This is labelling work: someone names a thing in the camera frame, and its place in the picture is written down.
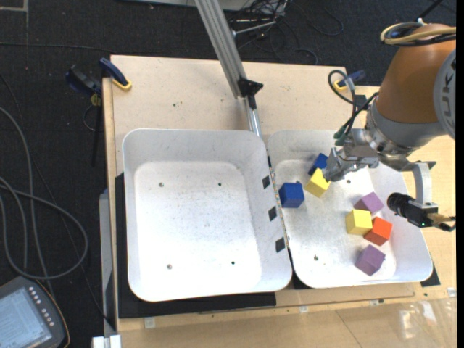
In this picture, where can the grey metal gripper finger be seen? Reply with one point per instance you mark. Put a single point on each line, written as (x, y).
(331, 165)
(347, 170)

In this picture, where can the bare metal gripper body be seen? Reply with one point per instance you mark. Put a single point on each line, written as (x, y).
(362, 151)

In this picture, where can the yellow cube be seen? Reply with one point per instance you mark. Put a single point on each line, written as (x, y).
(358, 222)
(317, 187)

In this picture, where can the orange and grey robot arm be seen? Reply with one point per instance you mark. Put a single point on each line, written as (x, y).
(409, 85)

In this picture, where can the blue cube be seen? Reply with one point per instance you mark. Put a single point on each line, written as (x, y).
(319, 161)
(291, 195)

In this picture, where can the purple cube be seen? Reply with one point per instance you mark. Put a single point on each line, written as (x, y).
(370, 202)
(369, 260)

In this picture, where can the orange cube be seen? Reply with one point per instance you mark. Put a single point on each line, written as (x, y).
(380, 231)

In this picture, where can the white plastic tray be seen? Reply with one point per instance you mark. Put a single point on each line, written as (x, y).
(199, 223)
(326, 238)

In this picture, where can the pale wood board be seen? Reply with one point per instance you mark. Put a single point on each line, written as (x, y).
(188, 96)

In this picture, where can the black cylinder on white bracket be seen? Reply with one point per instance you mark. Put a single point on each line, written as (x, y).
(409, 209)

